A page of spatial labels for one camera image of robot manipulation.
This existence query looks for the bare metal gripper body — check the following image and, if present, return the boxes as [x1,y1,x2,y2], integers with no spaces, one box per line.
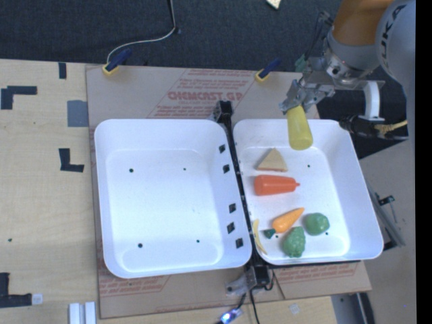
[301,55,369,97]

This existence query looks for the yellow plastic bottle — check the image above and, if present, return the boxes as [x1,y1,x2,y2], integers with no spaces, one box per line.
[286,103,314,152]

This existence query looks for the tan triangular sandwich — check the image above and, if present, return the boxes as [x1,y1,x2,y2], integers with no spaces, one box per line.
[254,147,289,173]

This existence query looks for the orange plastic bottle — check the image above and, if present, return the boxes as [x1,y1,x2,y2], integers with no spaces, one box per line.
[253,174,301,197]

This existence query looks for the white plastic tray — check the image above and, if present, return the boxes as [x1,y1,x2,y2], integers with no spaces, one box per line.
[232,117,385,267]
[93,117,254,279]

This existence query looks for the orange carrot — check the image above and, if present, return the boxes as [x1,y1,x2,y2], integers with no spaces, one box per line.
[263,207,306,240]

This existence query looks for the green bell pepper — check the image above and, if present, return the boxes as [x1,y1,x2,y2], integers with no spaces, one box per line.
[303,212,331,237]

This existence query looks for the yellow banana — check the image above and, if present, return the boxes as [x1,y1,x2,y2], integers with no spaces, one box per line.
[252,218,269,256]

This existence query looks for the green grapes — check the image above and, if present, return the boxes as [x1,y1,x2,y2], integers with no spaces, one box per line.
[281,226,307,259]

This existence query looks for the brown cardboard board red print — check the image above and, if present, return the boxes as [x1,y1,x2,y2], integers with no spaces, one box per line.
[85,65,373,320]

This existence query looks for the black cylinder on white bracket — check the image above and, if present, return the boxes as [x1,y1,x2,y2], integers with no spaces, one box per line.
[338,80,387,138]

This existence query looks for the black block with wires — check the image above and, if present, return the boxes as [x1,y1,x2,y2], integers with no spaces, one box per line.
[225,264,275,295]
[214,100,235,124]

